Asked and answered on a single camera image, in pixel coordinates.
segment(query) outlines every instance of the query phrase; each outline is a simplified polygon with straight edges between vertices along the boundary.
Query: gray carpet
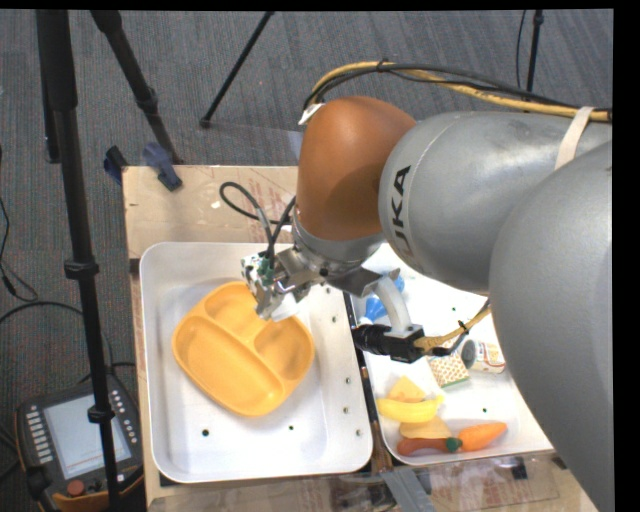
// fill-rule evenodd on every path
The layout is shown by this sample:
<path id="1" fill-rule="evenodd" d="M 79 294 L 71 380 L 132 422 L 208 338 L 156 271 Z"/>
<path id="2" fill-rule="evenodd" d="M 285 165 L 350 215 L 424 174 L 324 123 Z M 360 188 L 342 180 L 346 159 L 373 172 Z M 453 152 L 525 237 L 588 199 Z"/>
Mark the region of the gray carpet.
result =
<path id="1" fill-rule="evenodd" d="M 125 33 L 179 156 L 188 164 L 295 165 L 297 121 L 313 85 L 344 64 L 377 61 L 451 66 L 522 87 L 533 11 L 277 12 L 214 113 L 207 111 L 262 12 L 121 11 Z M 133 361 L 122 191 L 104 171 L 116 145 L 143 163 L 153 133 L 89 11 L 70 11 L 77 118 L 104 337 L 116 361 Z M 0 195 L 10 220 L 2 263 L 18 294 L 79 307 L 64 276 L 71 245 L 59 165 L 45 159 L 35 12 L 0 9 Z M 516 63 L 519 62 L 519 78 Z M 609 107 L 613 95 L 613 9 L 545 10 L 534 92 L 571 104 Z M 329 98 L 363 94 L 416 119 L 452 110 L 494 109 L 433 85 L 366 75 Z M 0 215 L 0 236 L 4 228 Z M 24 301 L 0 287 L 0 316 Z M 0 323 L 0 424 L 12 430 L 26 398 L 64 389 L 88 372 L 81 317 L 61 306 L 30 307 Z M 118 375 L 135 394 L 133 371 Z M 0 472 L 15 454 L 0 444 Z M 19 469 L 0 482 L 0 509 L 36 511 Z"/>

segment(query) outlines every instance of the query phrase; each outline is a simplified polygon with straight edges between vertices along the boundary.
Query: orange carrot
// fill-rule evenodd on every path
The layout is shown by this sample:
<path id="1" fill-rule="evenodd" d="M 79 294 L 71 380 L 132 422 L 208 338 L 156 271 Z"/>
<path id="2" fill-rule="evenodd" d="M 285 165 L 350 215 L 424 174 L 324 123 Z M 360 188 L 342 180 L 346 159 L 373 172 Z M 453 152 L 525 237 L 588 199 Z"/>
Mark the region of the orange carrot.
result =
<path id="1" fill-rule="evenodd" d="M 442 452 L 452 453 L 460 447 L 460 440 L 456 437 L 439 437 L 426 439 L 424 437 L 403 437 L 396 446 L 400 455 L 412 455 L 423 448 L 434 448 Z"/>
<path id="2" fill-rule="evenodd" d="M 458 439 L 462 441 L 460 448 L 465 452 L 482 450 L 506 430 L 507 424 L 502 421 L 480 423 L 464 428 L 458 433 Z"/>

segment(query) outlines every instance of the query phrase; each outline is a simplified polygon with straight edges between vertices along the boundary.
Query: toy banana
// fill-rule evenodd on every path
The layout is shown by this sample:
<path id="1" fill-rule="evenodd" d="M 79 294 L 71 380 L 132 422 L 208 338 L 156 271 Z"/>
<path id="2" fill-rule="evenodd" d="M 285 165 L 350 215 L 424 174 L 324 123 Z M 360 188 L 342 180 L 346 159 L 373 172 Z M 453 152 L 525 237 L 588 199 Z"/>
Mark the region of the toy banana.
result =
<path id="1" fill-rule="evenodd" d="M 443 395 L 421 402 L 400 402 L 390 398 L 377 398 L 378 412 L 383 416 L 402 423 L 420 423 L 429 421 L 438 412 L 438 406 L 444 401 Z"/>

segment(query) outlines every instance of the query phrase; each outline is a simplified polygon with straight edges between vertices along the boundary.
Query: yellow plate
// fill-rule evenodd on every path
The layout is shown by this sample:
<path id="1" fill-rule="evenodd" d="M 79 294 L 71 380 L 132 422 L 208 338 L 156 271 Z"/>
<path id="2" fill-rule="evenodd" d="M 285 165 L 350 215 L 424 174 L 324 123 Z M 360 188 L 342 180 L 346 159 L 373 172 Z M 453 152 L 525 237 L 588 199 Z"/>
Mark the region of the yellow plate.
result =
<path id="1" fill-rule="evenodd" d="M 295 316 L 265 321 L 247 285 L 219 286 L 187 313 L 173 333 L 173 355 L 200 389 L 243 416 L 276 409 L 304 378 L 313 338 Z"/>

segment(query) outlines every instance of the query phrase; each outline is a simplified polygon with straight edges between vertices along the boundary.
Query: white strap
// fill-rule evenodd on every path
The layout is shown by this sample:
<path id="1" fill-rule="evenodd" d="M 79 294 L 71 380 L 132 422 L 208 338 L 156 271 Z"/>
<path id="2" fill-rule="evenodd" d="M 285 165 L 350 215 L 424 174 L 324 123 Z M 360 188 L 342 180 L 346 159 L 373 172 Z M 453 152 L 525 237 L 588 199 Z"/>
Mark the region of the white strap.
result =
<path id="1" fill-rule="evenodd" d="M 558 150 L 558 157 L 556 159 L 556 169 L 575 158 L 578 142 L 580 142 L 580 137 L 589 122 L 589 116 L 593 109 L 594 107 L 582 107 L 576 112 L 567 133 L 564 134 L 564 138 L 560 143 L 560 149 Z"/>

